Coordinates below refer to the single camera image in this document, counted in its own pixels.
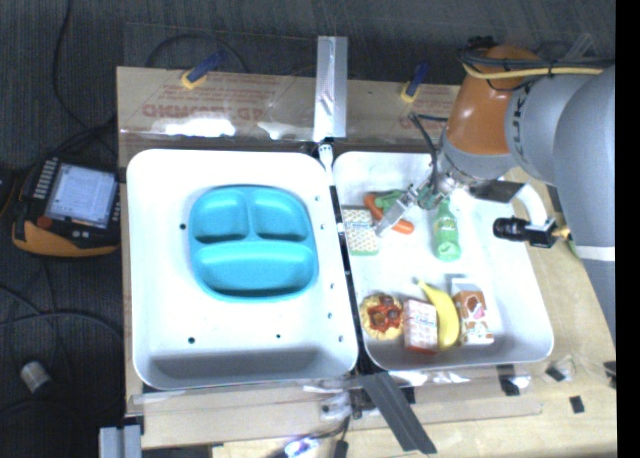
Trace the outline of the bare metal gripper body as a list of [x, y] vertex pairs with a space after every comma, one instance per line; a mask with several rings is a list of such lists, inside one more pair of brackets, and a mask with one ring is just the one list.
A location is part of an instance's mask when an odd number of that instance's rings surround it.
[[427, 175], [409, 185], [407, 190], [407, 207], [419, 207], [431, 210], [438, 207], [450, 194], [471, 183], [471, 177], [457, 170], [448, 169], [436, 172], [431, 169]]

